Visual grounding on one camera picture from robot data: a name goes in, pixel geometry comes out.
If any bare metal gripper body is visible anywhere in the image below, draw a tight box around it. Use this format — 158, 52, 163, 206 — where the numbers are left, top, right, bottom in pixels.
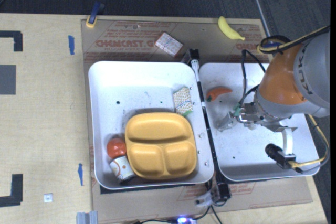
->
237, 101, 266, 131

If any thin black and white rod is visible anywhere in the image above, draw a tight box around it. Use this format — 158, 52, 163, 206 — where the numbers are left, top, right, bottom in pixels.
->
191, 58, 227, 208

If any orange carrot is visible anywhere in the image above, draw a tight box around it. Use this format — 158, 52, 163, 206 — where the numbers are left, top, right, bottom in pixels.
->
206, 86, 234, 102

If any white plastic tray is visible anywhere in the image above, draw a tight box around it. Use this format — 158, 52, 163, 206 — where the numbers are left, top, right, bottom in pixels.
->
198, 62, 322, 183
88, 60, 215, 190

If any white orange patterned packet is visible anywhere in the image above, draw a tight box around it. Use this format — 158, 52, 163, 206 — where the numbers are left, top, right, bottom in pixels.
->
172, 86, 194, 117

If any yellow divided plate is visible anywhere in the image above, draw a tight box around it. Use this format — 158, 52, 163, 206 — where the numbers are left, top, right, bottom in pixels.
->
124, 112, 198, 180

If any yellow banana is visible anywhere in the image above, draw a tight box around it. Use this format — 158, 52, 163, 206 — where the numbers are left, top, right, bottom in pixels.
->
217, 16, 246, 41

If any white orange patterned carton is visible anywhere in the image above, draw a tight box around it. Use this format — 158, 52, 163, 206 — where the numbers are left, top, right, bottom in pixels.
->
154, 31, 184, 58

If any white bottle with orange cap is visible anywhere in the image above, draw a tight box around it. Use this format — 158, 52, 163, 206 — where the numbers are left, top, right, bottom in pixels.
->
106, 137, 137, 184

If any brown cardboard board, red print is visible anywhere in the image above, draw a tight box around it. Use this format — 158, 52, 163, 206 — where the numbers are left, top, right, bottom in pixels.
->
80, 18, 314, 215

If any black cylinder on white bracket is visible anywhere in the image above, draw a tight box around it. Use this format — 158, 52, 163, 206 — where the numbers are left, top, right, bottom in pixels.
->
265, 125, 299, 170

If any black block with thin wires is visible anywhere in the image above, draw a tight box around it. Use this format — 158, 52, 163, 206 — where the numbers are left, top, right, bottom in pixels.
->
213, 183, 232, 202
181, 48, 201, 65

